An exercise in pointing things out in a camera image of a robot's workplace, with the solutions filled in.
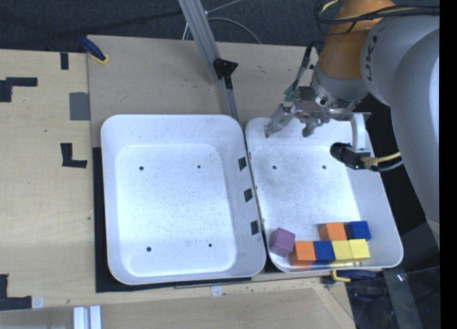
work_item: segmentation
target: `black clamp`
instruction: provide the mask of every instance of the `black clamp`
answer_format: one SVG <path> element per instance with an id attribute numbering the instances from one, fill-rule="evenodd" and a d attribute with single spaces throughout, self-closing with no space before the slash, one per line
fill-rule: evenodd
<path id="1" fill-rule="evenodd" d="M 31 308 L 31 296 L 25 298 L 9 298 L 6 294 L 8 285 L 8 275 L 0 275 L 0 311 L 20 310 Z"/>
<path id="2" fill-rule="evenodd" d="M 224 78 L 227 89 L 233 89 L 233 84 L 231 83 L 231 74 L 235 71 L 237 66 L 237 63 L 219 58 L 213 62 L 213 67 L 216 71 L 218 79 Z"/>

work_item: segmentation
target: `cube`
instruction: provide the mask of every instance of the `cube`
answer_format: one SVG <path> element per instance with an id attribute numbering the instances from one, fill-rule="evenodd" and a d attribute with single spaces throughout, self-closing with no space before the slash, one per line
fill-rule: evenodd
<path id="1" fill-rule="evenodd" d="M 343 223 L 324 223 L 319 227 L 319 237 L 322 241 L 345 241 L 346 231 Z"/>
<path id="2" fill-rule="evenodd" d="M 295 234 L 282 228 L 277 228 L 270 237 L 270 251 L 281 257 L 292 253 Z"/>
<path id="3" fill-rule="evenodd" d="M 316 261 L 313 241 L 296 241 L 289 256 L 291 265 L 311 265 Z"/>
<path id="4" fill-rule="evenodd" d="M 348 239 L 371 239 L 370 228 L 366 221 L 351 221 L 345 225 Z"/>
<path id="5" fill-rule="evenodd" d="M 316 262 L 313 265 L 327 265 L 335 260 L 331 241 L 314 241 L 313 244 L 316 254 Z"/>
<path id="6" fill-rule="evenodd" d="M 353 262 L 353 254 L 349 241 L 332 241 L 333 254 L 335 254 L 334 263 Z"/>
<path id="7" fill-rule="evenodd" d="M 352 256 L 355 261 L 360 262 L 370 258 L 370 251 L 365 239 L 351 239 L 348 241 L 351 247 Z"/>

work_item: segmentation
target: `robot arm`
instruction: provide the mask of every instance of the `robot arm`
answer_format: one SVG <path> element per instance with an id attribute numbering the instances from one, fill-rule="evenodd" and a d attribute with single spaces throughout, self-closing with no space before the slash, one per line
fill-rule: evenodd
<path id="1" fill-rule="evenodd" d="M 298 86 L 298 73 L 286 91 L 292 105 L 278 107 L 266 137 L 293 117 L 306 124 L 304 137 L 330 119 L 349 120 L 371 93 L 391 108 L 402 161 L 439 247 L 439 8 L 344 0 L 335 19 L 323 20 L 321 13 L 340 1 L 316 5 L 318 23 L 332 26 L 311 83 Z M 331 153 L 352 168 L 373 160 L 366 151 L 340 143 Z"/>

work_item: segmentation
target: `table surface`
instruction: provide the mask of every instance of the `table surface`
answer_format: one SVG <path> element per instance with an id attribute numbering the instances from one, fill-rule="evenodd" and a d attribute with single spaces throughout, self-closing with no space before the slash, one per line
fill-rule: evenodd
<path id="1" fill-rule="evenodd" d="M 117 74 L 126 74 L 131 81 L 143 79 L 161 96 L 153 102 L 155 113 L 179 113 L 179 109 L 181 113 L 196 113 L 206 106 L 209 111 L 199 113 L 221 113 L 218 91 L 213 88 L 216 86 L 209 83 L 192 41 L 108 36 L 92 39 L 102 43 L 103 49 L 114 45 L 119 48 L 122 44 L 135 53 L 138 47 L 143 47 L 142 51 L 149 51 L 150 57 L 126 70 L 129 58 L 118 63 L 108 50 L 110 63 L 106 68 L 88 60 L 86 54 L 69 54 L 69 69 L 62 70 L 59 53 L 0 51 L 0 80 L 37 77 L 39 81 L 37 87 L 13 87 L 12 102 L 0 103 L 0 273 L 9 274 L 8 296 L 43 298 L 45 308 L 103 305 L 109 312 L 109 308 L 120 305 L 126 310 L 125 323 L 135 317 L 136 310 L 152 315 L 144 310 L 144 305 L 151 301 L 173 300 L 173 305 L 178 307 L 202 308 L 207 300 L 215 299 L 211 297 L 210 287 L 204 285 L 96 293 L 91 149 L 97 146 L 98 135 L 94 134 L 91 122 L 102 122 L 111 111 L 109 107 L 100 107 L 102 111 L 92 114 L 91 103 L 91 121 L 72 121 L 69 94 L 92 91 L 92 79 L 104 79 L 101 75 L 118 65 Z M 281 102 L 284 89 L 294 80 L 304 48 L 256 44 L 218 46 L 223 58 L 240 63 L 232 80 L 241 125 L 253 117 L 270 116 Z M 170 61 L 174 54 L 180 59 L 180 70 Z M 150 74 L 157 74 L 153 81 Z M 115 78 L 108 79 L 108 83 L 113 87 L 117 84 Z M 208 94 L 206 103 L 201 103 L 198 109 L 189 108 L 192 91 L 197 95 Z M 167 99 L 170 92 L 181 99 L 179 104 L 184 108 L 174 103 L 175 107 L 169 109 L 167 103 L 161 101 Z M 106 97 L 108 104 L 116 97 L 121 97 L 117 101 L 128 101 L 128 97 L 116 95 L 115 91 L 111 95 Z M 100 96 L 94 92 L 94 99 Z M 61 143 L 72 143 L 73 159 L 87 160 L 87 167 L 62 167 Z M 322 323 L 331 320 L 341 328 L 354 328 L 343 283 L 336 283 L 329 290 L 320 283 L 319 277 L 306 276 L 261 273 L 248 283 L 223 285 L 222 298 L 230 305 L 218 307 L 215 315 L 223 317 L 236 308 L 244 310 L 245 306 L 246 310 L 254 311 L 266 305 L 282 307 L 285 298 L 287 302 L 295 302 L 296 309 L 303 306 L 303 310 L 295 310 L 294 315 L 286 310 L 297 323 L 306 318 L 311 320 L 311 316 L 316 322 L 316 313 L 320 313 Z M 119 308 L 112 311 L 122 312 Z M 238 317 L 242 318 L 243 314 L 238 313 Z"/>

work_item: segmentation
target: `wooden table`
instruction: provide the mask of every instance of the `wooden table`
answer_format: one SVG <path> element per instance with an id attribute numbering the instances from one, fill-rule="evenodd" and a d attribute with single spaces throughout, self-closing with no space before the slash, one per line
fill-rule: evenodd
<path id="1" fill-rule="evenodd" d="M 354 328 L 343 283 L 329 290 L 315 275 L 260 273 L 248 283 L 223 285 L 219 297 L 211 296 L 210 287 L 204 285 L 96 293 L 91 149 L 98 136 L 91 122 L 100 123 L 111 111 L 100 106 L 94 112 L 92 91 L 94 99 L 101 95 L 91 82 L 115 79 L 116 74 L 108 72 L 117 66 L 117 74 L 155 87 L 161 95 L 152 101 L 156 113 L 195 111 L 185 95 L 199 89 L 216 100 L 205 103 L 210 107 L 207 113 L 220 113 L 221 104 L 200 68 L 192 41 L 91 38 L 109 54 L 106 67 L 88 60 L 86 54 L 69 54 L 69 69 L 63 70 L 59 53 L 0 51 L 0 80 L 36 77 L 39 82 L 37 87 L 14 86 L 11 103 L 0 103 L 0 273 L 9 274 L 8 296 L 42 298 L 45 309 L 56 308 L 52 310 L 102 305 L 107 328 L 133 327 L 133 322 L 148 327 L 154 321 L 167 328 L 233 328 L 235 322 L 249 328 L 277 328 L 283 320 L 301 328 Z M 119 44 L 128 49 L 122 59 L 115 56 Z M 138 47 L 149 56 L 132 64 Z M 270 116 L 304 52 L 299 47 L 248 44 L 219 44 L 219 48 L 225 59 L 240 63 L 232 80 L 242 125 L 256 116 Z M 181 59 L 179 71 L 169 61 L 173 54 Z M 156 83 L 150 82 L 150 74 L 156 74 Z M 129 97 L 116 94 L 117 83 L 112 84 L 107 102 L 128 101 Z M 91 121 L 72 121 L 69 94 L 89 89 L 95 114 Z M 174 102 L 175 107 L 169 108 L 163 100 L 171 93 L 187 106 L 177 108 Z M 73 159 L 87 160 L 87 167 L 63 167 L 61 143 L 72 143 Z M 15 315 L 26 317 L 2 313 L 0 324 L 7 318 L 14 322 Z"/>

